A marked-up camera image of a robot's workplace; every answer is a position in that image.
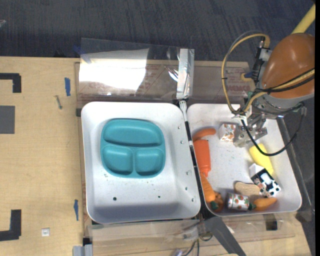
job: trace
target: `white tray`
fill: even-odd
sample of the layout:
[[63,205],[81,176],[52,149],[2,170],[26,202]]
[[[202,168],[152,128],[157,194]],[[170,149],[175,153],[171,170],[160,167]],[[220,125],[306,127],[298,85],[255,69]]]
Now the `white tray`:
[[[249,143],[246,147],[235,147],[232,142],[221,141],[218,130],[222,123],[235,123],[232,119],[227,104],[204,104],[191,105],[187,110],[191,134],[203,128],[215,128],[217,133],[205,137],[209,141],[211,155],[211,171],[208,180],[212,188],[220,192],[226,198],[228,192],[234,192],[234,182],[253,183],[250,179],[249,166],[254,161],[249,153],[253,146]],[[265,122],[268,134],[257,140],[263,143],[268,153],[282,149],[284,142],[276,120],[267,119]],[[230,211],[226,207],[217,216],[254,215],[265,213],[295,212],[302,204],[300,190],[287,154],[287,151],[270,157],[274,169],[272,177],[279,184],[282,191],[276,194],[277,202],[264,212],[259,211]]]
[[[108,173],[100,156],[104,125],[111,119],[150,121],[163,133],[165,165],[152,178]],[[90,102],[81,111],[87,212],[97,223],[189,219],[201,207],[181,110],[169,103]]]

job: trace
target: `teal divided plate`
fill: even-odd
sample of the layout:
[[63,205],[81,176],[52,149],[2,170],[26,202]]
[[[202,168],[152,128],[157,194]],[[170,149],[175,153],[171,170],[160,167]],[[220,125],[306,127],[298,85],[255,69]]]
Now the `teal divided plate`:
[[165,166],[165,139],[161,129],[152,122],[112,119],[102,129],[100,153],[103,167],[112,175],[152,178]]

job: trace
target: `dark background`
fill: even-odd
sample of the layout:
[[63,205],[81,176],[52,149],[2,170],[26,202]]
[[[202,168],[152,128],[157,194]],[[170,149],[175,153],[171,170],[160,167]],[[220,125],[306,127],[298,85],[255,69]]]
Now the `dark background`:
[[[81,38],[136,42],[195,50],[197,61],[222,61],[243,32],[268,34],[270,48],[291,34],[315,0],[0,0],[0,56],[76,57]],[[315,22],[306,33],[315,36]],[[229,60],[252,67],[256,41],[239,46]],[[305,194],[300,214],[315,255],[315,100],[293,142]],[[290,135],[297,117],[284,118]]]

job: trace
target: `can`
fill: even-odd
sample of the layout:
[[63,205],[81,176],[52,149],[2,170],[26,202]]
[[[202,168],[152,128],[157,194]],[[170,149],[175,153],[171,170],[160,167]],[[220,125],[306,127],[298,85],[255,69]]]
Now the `can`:
[[242,194],[228,193],[228,209],[247,211],[250,205],[249,197]]

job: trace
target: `wooden table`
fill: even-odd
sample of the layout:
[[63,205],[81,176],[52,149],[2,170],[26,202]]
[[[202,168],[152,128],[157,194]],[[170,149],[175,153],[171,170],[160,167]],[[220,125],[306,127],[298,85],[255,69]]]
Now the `wooden table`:
[[[19,239],[0,241],[0,256],[67,256],[72,255],[73,246],[82,245],[84,215],[75,85],[75,63],[79,61],[0,57],[1,73],[19,73],[22,79],[21,93],[13,93],[11,80],[0,80],[0,106],[15,106],[14,134],[0,134],[0,231],[10,229],[11,210],[21,210],[22,223]],[[66,94],[65,78],[70,79],[70,96]],[[240,246],[247,255],[311,255],[301,224],[294,217],[289,219],[293,236],[241,241]],[[42,236],[46,228],[50,234]],[[172,252],[130,255],[170,256]],[[200,248],[201,256],[226,253],[217,244],[202,244]],[[96,255],[103,254],[96,250]]]

